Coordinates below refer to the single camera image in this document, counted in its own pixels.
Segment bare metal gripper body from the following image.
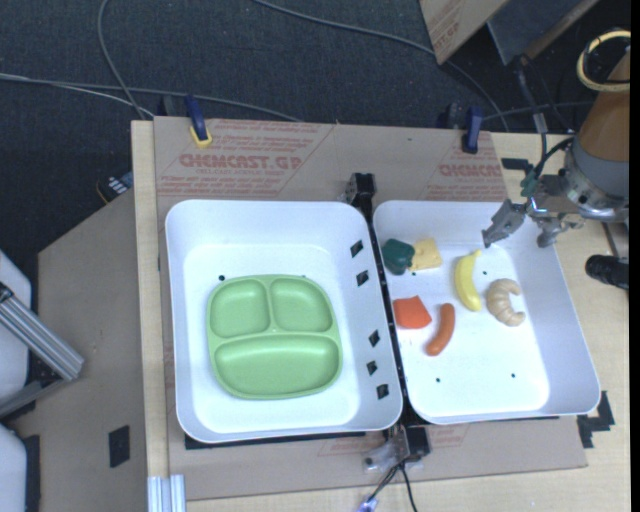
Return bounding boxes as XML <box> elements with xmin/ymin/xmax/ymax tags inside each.
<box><xmin>528</xmin><ymin>158</ymin><xmax>631</xmax><ymax>225</ymax></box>

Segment yellow banana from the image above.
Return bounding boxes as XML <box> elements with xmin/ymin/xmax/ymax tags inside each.
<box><xmin>453</xmin><ymin>248</ymin><xmax>484</xmax><ymax>313</ymax></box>

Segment beige toy croissant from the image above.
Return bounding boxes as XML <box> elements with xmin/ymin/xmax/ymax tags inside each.
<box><xmin>485</xmin><ymin>277</ymin><xmax>528</xmax><ymax>328</ymax></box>

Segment yellow toy cheese wedge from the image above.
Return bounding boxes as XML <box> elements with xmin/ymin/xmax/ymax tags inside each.
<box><xmin>409</xmin><ymin>236</ymin><xmax>444</xmax><ymax>273</ymax></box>

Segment dark green toy pepper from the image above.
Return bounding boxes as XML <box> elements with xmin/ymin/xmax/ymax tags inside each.
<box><xmin>381</xmin><ymin>237</ymin><xmax>417</xmax><ymax>277</ymax></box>

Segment orange toy sausage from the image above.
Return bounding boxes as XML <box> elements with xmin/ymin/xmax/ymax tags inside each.
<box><xmin>425</xmin><ymin>302</ymin><xmax>457</xmax><ymax>358</ymax></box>

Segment orange toy pepper piece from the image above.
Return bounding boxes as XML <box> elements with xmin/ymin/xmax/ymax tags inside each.
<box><xmin>391</xmin><ymin>294</ymin><xmax>433</xmax><ymax>332</ymax></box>

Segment white plastic tray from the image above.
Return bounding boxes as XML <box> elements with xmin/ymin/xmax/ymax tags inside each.
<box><xmin>164</xmin><ymin>198</ymin><xmax>405</xmax><ymax>445</ymax></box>
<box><xmin>371</xmin><ymin>199</ymin><xmax>602</xmax><ymax>427</ymax></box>

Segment brown cardboard board red print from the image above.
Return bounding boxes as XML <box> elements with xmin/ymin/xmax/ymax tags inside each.
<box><xmin>152</xmin><ymin>116</ymin><xmax>590</xmax><ymax>502</ymax></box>

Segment green divided plate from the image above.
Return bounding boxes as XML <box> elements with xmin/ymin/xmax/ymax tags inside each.
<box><xmin>205</xmin><ymin>273</ymin><xmax>345</xmax><ymax>401</ymax></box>

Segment black cylinder on white bracket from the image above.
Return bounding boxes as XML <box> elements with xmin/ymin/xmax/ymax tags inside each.
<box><xmin>585</xmin><ymin>253</ymin><xmax>631</xmax><ymax>291</ymax></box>

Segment black block with thin wires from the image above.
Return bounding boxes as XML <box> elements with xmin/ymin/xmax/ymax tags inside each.
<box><xmin>343</xmin><ymin>171</ymin><xmax>377</xmax><ymax>209</ymax></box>
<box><xmin>381</xmin><ymin>424</ymin><xmax>432</xmax><ymax>462</ymax></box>

